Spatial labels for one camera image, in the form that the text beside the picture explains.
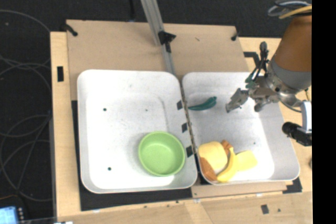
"tray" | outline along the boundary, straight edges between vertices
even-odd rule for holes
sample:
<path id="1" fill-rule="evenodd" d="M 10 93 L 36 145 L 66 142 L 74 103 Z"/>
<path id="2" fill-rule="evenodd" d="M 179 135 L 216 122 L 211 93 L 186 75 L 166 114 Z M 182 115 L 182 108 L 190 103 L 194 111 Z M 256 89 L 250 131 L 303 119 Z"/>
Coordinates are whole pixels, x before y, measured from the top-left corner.
<path id="1" fill-rule="evenodd" d="M 226 112 L 225 104 L 237 88 L 245 88 L 248 75 L 248 72 L 195 72 L 185 75 L 182 81 L 187 106 L 217 97 L 216 105 L 209 110 L 188 110 L 195 150 L 203 143 L 227 140 L 236 153 L 252 150 L 258 161 L 256 167 L 237 172 L 227 183 L 207 180 L 214 185 L 287 181 L 300 173 L 291 140 L 281 130 L 284 121 L 278 103 L 268 104 L 257 113 L 254 100 L 249 99 L 241 109 Z"/>
<path id="2" fill-rule="evenodd" d="M 191 187 L 197 179 L 179 81 L 155 71 L 86 70 L 77 81 L 81 179 L 93 193 Z M 175 135 L 186 149 L 180 172 L 150 175 L 138 144 L 153 131 Z"/>

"banana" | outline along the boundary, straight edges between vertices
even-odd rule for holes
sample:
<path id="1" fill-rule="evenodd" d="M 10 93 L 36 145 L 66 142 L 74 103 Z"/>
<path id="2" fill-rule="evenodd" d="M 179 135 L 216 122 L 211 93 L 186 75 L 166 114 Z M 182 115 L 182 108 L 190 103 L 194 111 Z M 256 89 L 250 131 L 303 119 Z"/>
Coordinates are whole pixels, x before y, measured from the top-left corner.
<path id="1" fill-rule="evenodd" d="M 228 182 L 238 171 L 237 156 L 233 151 L 233 147 L 229 148 L 230 157 L 227 167 L 217 175 L 217 180 L 221 183 Z"/>
<path id="2" fill-rule="evenodd" d="M 216 105 L 216 99 L 217 97 L 210 97 L 207 99 L 204 103 L 194 105 L 194 106 L 189 106 L 188 109 L 190 110 L 206 110 L 214 107 Z"/>

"bowl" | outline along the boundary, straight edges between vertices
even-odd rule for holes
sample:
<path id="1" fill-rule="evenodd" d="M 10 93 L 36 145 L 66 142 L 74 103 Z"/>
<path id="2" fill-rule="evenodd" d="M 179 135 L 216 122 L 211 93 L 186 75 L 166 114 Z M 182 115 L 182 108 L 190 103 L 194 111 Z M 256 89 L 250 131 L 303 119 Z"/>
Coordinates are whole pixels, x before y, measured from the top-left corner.
<path id="1" fill-rule="evenodd" d="M 139 144 L 142 166 L 156 176 L 178 173 L 185 162 L 185 149 L 176 136 L 162 131 L 147 134 Z"/>

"green eggplant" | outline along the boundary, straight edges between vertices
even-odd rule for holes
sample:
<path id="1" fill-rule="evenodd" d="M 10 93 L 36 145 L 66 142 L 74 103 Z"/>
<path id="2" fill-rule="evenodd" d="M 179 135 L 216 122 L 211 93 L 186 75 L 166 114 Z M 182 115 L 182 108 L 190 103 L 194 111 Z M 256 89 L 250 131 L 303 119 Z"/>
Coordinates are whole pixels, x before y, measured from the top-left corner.
<path id="1" fill-rule="evenodd" d="M 217 99 L 217 97 L 215 97 L 215 96 L 210 97 L 204 103 L 194 105 L 194 106 L 189 106 L 188 109 L 190 109 L 190 110 L 207 110 L 207 109 L 213 108 L 216 104 L 216 99 Z"/>

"black clip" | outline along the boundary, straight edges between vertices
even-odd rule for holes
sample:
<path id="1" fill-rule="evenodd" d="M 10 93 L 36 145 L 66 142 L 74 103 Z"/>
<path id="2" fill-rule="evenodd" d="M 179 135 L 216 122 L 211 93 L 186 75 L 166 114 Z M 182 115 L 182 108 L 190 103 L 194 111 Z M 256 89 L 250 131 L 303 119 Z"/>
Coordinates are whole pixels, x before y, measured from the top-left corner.
<path id="1" fill-rule="evenodd" d="M 165 44 L 166 51 L 171 53 L 172 50 L 171 50 L 171 47 L 170 47 L 170 42 L 173 41 L 173 39 L 176 36 L 173 35 L 173 34 L 167 33 L 165 31 L 160 31 L 158 36 L 159 36 L 159 40 L 160 40 L 161 45 Z"/>

